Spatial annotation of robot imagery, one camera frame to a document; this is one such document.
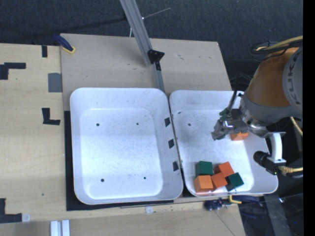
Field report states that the green cube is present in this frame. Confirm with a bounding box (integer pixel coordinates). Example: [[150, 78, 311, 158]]
[[224, 172, 245, 192], [195, 160, 214, 177]]

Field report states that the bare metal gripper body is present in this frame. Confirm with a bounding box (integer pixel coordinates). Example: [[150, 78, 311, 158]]
[[216, 108, 268, 138]]

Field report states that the black cylinder on white bracket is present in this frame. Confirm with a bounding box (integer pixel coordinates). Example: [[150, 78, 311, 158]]
[[253, 131, 287, 176]]

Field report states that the white plastic tray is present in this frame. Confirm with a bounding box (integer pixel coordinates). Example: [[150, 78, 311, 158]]
[[169, 89, 279, 198], [69, 87, 184, 205]]

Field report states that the pale wood board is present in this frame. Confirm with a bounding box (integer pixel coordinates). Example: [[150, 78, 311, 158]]
[[60, 33, 241, 209]]

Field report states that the orange cube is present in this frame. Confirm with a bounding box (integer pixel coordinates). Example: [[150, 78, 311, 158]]
[[193, 175, 214, 194], [211, 172, 228, 189], [213, 161, 235, 178], [229, 131, 250, 142]]

